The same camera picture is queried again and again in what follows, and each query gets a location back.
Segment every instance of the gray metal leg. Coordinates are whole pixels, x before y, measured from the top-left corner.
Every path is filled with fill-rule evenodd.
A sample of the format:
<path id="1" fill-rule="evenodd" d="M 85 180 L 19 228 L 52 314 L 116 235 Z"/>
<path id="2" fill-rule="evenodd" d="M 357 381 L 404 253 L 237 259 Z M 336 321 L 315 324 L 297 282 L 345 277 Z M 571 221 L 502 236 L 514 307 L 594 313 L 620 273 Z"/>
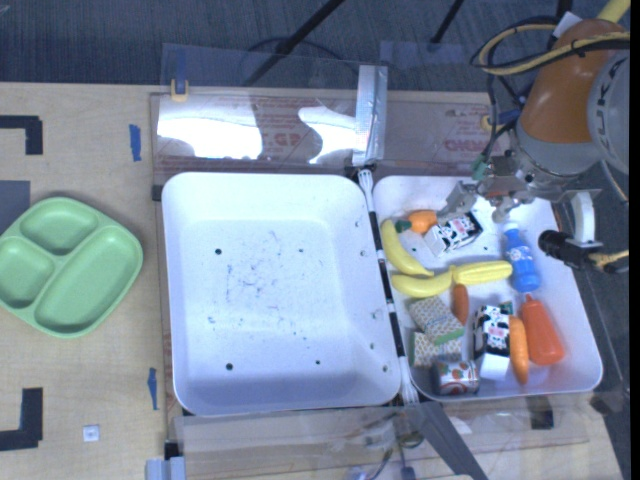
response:
<path id="1" fill-rule="evenodd" d="M 415 407 L 407 407 L 407 415 L 416 430 L 429 441 L 456 475 L 489 480 L 438 402 L 423 402 Z"/>

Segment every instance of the red bottle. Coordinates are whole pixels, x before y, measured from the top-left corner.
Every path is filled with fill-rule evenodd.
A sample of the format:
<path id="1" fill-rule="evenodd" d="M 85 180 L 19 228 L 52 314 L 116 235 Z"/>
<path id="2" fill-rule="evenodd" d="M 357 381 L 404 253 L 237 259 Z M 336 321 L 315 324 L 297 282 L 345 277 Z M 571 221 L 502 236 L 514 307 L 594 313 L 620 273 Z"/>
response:
<path id="1" fill-rule="evenodd" d="M 529 359 L 540 366 L 560 361 L 564 357 L 564 347 L 544 304 L 527 294 L 520 314 L 527 333 Z"/>

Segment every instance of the table surface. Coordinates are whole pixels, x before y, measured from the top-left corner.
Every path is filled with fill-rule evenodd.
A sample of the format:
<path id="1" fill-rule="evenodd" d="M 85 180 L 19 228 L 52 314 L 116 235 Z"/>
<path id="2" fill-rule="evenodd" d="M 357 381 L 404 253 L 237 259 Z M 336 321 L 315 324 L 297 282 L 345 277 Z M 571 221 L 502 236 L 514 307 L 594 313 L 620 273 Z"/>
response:
<path id="1" fill-rule="evenodd" d="M 163 455 L 169 426 L 163 389 L 162 259 L 157 203 L 151 199 L 149 139 L 149 96 L 156 92 L 164 88 L 0 84 L 0 115 L 37 115 L 44 122 L 43 155 L 25 155 L 24 131 L 0 130 L 0 179 L 29 180 L 31 204 L 64 195 L 94 206 L 132 231 L 145 255 L 138 279 L 118 308 L 81 338 L 53 338 L 0 311 L 0 429 L 18 428 L 23 388 L 42 387 L 44 392 L 43 440 L 34 449 L 0 452 L 1 479 L 138 479 L 147 459 Z M 132 156 L 129 125 L 141 131 L 140 161 Z M 157 372 L 158 410 L 147 386 L 150 368 Z M 492 479 L 512 478 L 514 471 L 531 479 L 621 478 L 602 417 L 586 400 L 578 397 L 569 409 L 580 421 L 579 438 L 562 445 L 538 434 L 535 445 L 496 450 L 474 441 L 477 435 L 463 437 L 470 439 Z M 460 420 L 453 408 L 448 413 Z M 98 441 L 84 442 L 86 425 L 99 425 Z M 419 477 L 451 475 L 436 457 L 416 462 L 416 468 Z M 277 478 L 335 475 L 318 471 Z"/>

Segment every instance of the blue bottle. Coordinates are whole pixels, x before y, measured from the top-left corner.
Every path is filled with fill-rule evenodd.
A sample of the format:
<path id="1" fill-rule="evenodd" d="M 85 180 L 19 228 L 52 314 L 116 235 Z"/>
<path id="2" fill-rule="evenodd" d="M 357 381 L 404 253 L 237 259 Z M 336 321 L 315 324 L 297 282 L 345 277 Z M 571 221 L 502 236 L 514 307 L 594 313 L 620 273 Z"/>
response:
<path id="1" fill-rule="evenodd" d="M 529 293 L 540 287 L 540 276 L 533 263 L 531 249 L 520 237 L 518 224 L 507 222 L 504 226 L 507 238 L 505 256 L 513 266 L 511 285 L 520 293 Z"/>

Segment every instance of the bottle cap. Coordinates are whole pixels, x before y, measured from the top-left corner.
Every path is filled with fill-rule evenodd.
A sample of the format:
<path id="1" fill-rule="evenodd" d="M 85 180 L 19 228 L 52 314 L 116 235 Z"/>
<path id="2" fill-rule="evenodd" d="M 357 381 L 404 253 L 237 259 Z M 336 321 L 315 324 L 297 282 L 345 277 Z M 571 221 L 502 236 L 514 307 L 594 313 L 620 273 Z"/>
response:
<path id="1" fill-rule="evenodd" d="M 512 229 L 518 229 L 518 223 L 512 220 L 505 222 L 504 231 L 511 231 Z"/>

